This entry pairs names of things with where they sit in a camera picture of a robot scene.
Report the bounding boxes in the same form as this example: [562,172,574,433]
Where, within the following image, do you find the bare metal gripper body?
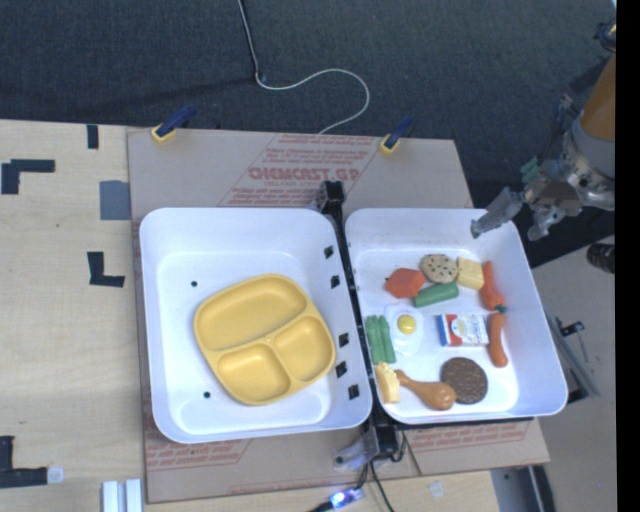
[522,158,617,218]

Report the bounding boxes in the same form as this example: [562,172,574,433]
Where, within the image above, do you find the yellow cheese wedge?
[455,256,486,292]

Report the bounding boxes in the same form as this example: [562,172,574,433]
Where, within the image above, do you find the orange carrot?
[480,260,509,314]

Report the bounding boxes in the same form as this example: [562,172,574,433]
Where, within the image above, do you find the tan chocolate chip biscuit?
[418,253,460,285]

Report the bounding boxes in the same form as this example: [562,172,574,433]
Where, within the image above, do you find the green toy cucumber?
[412,281,461,309]

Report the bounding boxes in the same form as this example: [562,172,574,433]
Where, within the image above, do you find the orange toy block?
[383,267,428,300]

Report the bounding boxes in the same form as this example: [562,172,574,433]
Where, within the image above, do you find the white red blue carton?
[435,312,491,348]

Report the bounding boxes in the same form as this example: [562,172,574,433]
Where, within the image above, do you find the orange-brown sausage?
[486,312,510,369]

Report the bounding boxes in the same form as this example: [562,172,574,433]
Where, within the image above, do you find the white fried egg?
[383,302,425,358]

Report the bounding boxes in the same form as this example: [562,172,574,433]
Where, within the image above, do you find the white plastic tray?
[138,206,374,445]
[343,207,570,427]

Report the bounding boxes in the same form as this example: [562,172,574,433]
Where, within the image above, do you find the thin black rod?
[331,209,387,431]

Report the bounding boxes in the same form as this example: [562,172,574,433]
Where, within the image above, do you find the brown burger patty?
[439,356,489,406]

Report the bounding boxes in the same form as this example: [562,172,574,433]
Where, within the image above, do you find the green asparagus bundle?
[364,314,398,365]

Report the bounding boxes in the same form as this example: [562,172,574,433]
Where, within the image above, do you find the brown chicken drumstick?
[394,368,458,412]

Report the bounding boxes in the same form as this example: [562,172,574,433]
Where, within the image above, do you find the yellow toy fries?
[374,361,402,405]

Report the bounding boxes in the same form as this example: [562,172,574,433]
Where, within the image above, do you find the yellow divided plate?
[192,272,337,407]

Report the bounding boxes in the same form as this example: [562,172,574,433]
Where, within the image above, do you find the brown cardboard board, red print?
[125,127,552,504]

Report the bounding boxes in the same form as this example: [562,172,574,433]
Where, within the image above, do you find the black cylinder on white bracket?
[586,241,617,275]

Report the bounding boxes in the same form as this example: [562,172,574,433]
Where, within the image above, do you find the black block with wires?
[316,180,348,217]
[371,423,402,462]

